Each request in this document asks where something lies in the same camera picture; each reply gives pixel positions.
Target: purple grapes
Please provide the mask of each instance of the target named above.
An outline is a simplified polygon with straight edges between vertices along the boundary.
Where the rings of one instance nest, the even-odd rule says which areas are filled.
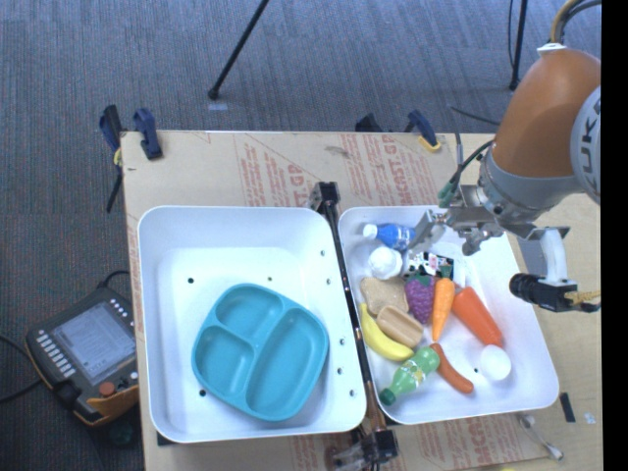
[[[425,325],[432,315],[435,283],[436,279],[431,276],[418,276],[409,280],[403,287],[409,310],[422,325]]]

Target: white plastic tray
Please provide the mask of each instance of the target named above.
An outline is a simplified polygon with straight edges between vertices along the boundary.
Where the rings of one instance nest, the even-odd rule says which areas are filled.
[[[176,443],[348,431],[366,396],[332,231],[306,208],[162,206],[138,226],[150,415]],[[321,320],[329,352],[301,410],[267,422],[207,392],[192,371],[197,333],[220,295],[249,283]]]
[[[363,225],[397,222],[414,227],[427,209],[442,211],[437,206],[363,207],[349,209],[340,216],[342,251],[356,305],[363,300],[360,281],[371,276],[368,255],[381,245],[362,236]],[[475,389],[471,394],[458,392],[434,372],[418,391],[400,396],[392,406],[380,404],[384,413],[400,424],[545,408],[558,396],[558,378],[533,306],[508,289],[511,276],[519,272],[508,239],[505,235],[490,239],[470,257],[462,255],[462,242],[452,229],[447,229],[430,250],[453,258],[455,279],[463,278],[462,283],[473,287],[486,303],[503,333],[503,348],[512,362],[512,371],[502,381],[487,380],[480,372],[482,343],[451,315],[439,342],[451,364],[473,382]],[[419,346],[431,342],[431,327],[426,326]],[[399,363],[368,347],[367,356],[379,392],[389,385]]]

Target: display screen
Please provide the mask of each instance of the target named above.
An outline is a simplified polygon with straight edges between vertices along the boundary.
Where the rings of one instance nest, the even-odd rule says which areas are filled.
[[[113,314],[107,302],[97,303],[58,326],[52,335],[93,385],[135,355],[132,332]]]

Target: blue bottle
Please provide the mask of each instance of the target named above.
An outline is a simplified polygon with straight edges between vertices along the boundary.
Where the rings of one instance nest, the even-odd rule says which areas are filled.
[[[362,234],[369,239],[379,239],[384,245],[404,251],[416,235],[414,229],[400,224],[366,224]]]

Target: black pole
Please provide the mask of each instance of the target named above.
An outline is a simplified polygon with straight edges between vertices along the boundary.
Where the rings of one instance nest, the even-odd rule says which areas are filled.
[[[521,46],[523,45],[523,28],[526,25],[526,12],[528,11],[528,0],[521,0],[521,10],[519,11],[519,29],[517,30],[517,44],[514,51],[514,64],[512,65],[512,78],[510,79],[510,90],[514,90],[519,85],[519,63],[521,61]]]
[[[251,21],[248,23],[246,30],[242,34],[242,37],[240,38],[239,42],[237,43],[237,46],[235,47],[234,52],[229,58],[227,65],[225,65],[225,67],[223,68],[214,86],[211,89],[209,89],[209,92],[207,93],[207,95],[209,96],[209,99],[218,99],[218,89],[220,89],[220,86],[223,84],[223,82],[227,78],[227,75],[229,74],[230,69],[236,62],[239,51],[242,49],[242,47],[244,47],[244,44],[246,43],[246,40],[248,39],[248,35],[250,35],[253,29],[255,28],[255,25],[257,24],[257,20],[259,20],[259,18],[261,17],[269,1],[270,0],[262,0],[260,2],[259,6],[257,7],[257,10],[255,11],[255,14],[251,18]]]

